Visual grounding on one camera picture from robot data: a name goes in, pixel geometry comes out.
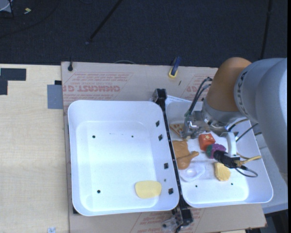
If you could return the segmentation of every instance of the brown spoon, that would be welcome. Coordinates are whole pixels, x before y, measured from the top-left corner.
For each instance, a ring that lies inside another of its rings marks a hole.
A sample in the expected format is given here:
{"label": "brown spoon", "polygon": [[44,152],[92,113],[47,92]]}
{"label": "brown spoon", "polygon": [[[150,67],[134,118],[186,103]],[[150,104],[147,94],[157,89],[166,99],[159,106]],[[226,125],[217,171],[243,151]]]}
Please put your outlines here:
{"label": "brown spoon", "polygon": [[191,163],[191,160],[198,155],[199,152],[192,151],[192,153],[190,153],[189,155],[177,158],[178,169],[186,169]]}

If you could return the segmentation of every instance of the white tray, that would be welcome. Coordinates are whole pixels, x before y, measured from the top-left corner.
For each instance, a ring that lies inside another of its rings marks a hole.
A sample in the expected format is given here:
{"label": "white tray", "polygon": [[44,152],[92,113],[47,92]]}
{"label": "white tray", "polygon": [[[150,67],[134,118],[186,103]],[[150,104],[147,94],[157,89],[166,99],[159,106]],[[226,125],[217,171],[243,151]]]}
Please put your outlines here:
{"label": "white tray", "polygon": [[[183,123],[184,113],[189,109],[190,102],[171,102],[166,108],[168,123]],[[201,109],[201,102],[195,106],[196,110]],[[249,121],[242,122],[233,128],[238,131],[240,136],[251,125]],[[181,140],[173,131],[172,140]],[[218,137],[215,133],[211,135],[216,143],[222,144],[228,149],[227,140],[224,137]],[[249,131],[239,141],[237,141],[237,151],[242,156],[253,157],[261,155],[255,136]],[[206,152],[199,147],[198,138],[188,141],[189,151],[198,151],[200,154],[192,159],[191,165],[202,167],[204,173],[197,179],[186,182],[180,179],[181,189],[184,200],[192,207],[205,208],[222,205],[247,204],[247,203],[265,203],[272,199],[273,188],[268,177],[265,165],[262,159],[254,160],[245,164],[246,167],[258,173],[256,178],[246,177],[235,169],[230,169],[231,176],[228,181],[219,181],[214,174],[214,159],[210,159]]]}
{"label": "white tray", "polygon": [[[72,200],[80,214],[168,211],[177,206],[178,185],[157,104],[78,100],[68,109],[68,121]],[[159,196],[136,195],[135,184],[146,180],[162,184]]]}

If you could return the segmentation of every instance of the cardboard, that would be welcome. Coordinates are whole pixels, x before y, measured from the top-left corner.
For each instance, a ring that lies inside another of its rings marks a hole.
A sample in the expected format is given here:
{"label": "cardboard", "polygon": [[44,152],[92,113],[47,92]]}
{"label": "cardboard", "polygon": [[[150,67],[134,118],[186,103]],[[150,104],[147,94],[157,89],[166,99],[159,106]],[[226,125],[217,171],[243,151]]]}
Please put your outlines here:
{"label": "cardboard", "polygon": [[[192,100],[200,83],[206,77],[212,78],[217,69],[179,66],[177,76],[172,79],[168,76],[171,66],[73,62],[73,69],[69,71],[69,65],[69,62],[62,62],[61,66],[70,232],[166,233],[162,229],[162,222],[172,216],[169,211],[92,217],[74,213],[67,109],[76,100],[150,100],[157,88],[166,89],[167,95]],[[260,204],[191,208],[191,212],[194,221],[181,229],[181,232],[210,233],[261,228],[266,225]]]}

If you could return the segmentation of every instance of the robotic arm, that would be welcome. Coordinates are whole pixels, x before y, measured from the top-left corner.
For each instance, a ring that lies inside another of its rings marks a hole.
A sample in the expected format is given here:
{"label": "robotic arm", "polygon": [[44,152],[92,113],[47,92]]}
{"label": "robotic arm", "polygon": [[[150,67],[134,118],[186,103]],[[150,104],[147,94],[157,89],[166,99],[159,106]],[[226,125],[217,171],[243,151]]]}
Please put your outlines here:
{"label": "robotic arm", "polygon": [[287,58],[253,63],[230,58],[216,72],[202,110],[193,111],[200,93],[196,93],[185,114],[181,137],[196,138],[204,131],[220,136],[227,132],[229,124],[246,117],[259,124],[270,153],[288,182]]}

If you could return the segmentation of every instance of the orange toy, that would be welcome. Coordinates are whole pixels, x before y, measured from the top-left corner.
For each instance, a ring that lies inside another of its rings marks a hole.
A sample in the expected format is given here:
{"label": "orange toy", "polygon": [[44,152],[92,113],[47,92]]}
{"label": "orange toy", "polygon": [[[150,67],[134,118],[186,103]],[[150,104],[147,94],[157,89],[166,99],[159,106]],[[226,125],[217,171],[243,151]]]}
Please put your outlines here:
{"label": "orange toy", "polygon": [[213,138],[212,134],[200,134],[198,136],[199,147],[201,150],[206,151],[207,146],[215,143],[215,139]]}

